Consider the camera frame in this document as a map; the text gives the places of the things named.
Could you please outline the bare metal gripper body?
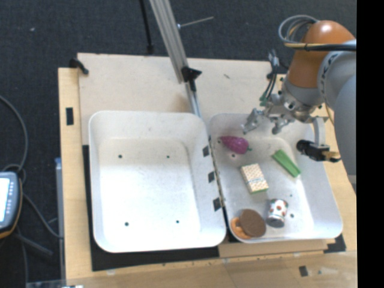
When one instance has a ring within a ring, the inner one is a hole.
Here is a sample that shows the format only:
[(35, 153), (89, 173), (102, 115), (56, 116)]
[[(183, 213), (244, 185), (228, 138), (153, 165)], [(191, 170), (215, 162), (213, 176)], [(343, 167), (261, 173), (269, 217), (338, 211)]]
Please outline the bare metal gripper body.
[(299, 121), (307, 124), (313, 121), (311, 114), (315, 108), (301, 103), (290, 94), (271, 94), (263, 112), (271, 120)]

